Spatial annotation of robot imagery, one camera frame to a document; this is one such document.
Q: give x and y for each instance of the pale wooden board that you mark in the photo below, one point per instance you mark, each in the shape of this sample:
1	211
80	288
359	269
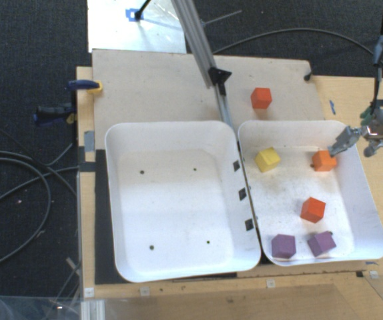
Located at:
151	88

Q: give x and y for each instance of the purple cube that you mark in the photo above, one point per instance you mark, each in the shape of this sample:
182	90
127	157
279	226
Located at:
283	246
321	243

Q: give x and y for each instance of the orange cube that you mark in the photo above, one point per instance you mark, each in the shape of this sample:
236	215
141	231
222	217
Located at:
261	98
324	162
312	209

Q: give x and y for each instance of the yellow cube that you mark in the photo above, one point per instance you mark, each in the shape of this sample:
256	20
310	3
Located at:
267	159

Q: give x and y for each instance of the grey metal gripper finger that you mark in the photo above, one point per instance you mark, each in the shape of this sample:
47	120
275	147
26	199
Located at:
345	145
343	137

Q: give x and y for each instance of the white plastic tray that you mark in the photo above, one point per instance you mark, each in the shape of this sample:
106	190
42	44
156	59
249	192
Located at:
175	205
285	188

